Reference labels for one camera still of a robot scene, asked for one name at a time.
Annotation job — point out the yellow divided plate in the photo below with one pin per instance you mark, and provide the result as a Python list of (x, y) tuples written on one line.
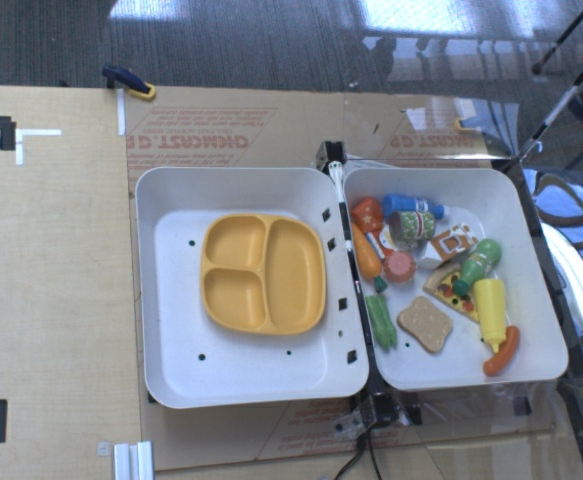
[(263, 273)]

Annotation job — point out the thin black and white rod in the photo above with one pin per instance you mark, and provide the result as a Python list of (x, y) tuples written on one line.
[(349, 248)]

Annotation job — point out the red carton with star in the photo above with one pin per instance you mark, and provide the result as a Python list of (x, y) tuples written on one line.
[(367, 214)]

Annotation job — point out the orange carrot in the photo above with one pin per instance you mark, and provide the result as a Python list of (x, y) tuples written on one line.
[(366, 259)]

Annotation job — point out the white packet with red stripe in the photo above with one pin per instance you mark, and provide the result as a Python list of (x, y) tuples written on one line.
[(385, 240)]

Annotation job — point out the brown cardboard board red print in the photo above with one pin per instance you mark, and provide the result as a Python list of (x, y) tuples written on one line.
[(291, 118)]

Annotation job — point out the pink round meat slice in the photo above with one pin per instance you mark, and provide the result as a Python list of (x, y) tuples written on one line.
[(399, 267)]

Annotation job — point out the blue bottle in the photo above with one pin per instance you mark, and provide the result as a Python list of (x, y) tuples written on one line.
[(406, 204)]

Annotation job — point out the green patterned can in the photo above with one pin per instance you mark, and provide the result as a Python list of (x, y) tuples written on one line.
[(413, 226)]

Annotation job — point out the green pea pod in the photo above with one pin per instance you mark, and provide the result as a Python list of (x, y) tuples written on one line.
[(381, 319)]

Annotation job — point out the orange and white carton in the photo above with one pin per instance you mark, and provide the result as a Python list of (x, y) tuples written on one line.
[(452, 242)]

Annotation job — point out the pizza slice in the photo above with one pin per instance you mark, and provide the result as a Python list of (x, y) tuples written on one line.
[(446, 285)]

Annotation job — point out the tan bread slice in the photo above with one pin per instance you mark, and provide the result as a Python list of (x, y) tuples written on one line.
[(425, 324)]

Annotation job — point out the white plastic tray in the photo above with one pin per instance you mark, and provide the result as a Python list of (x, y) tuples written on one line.
[(181, 368), (526, 318)]

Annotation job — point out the green bottle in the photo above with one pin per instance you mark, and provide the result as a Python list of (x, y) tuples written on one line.
[(478, 264)]

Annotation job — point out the yellow squeeze bottle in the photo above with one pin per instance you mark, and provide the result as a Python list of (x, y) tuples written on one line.
[(491, 313)]

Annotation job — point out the orange sausage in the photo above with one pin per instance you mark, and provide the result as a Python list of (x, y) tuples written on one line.
[(503, 353)]

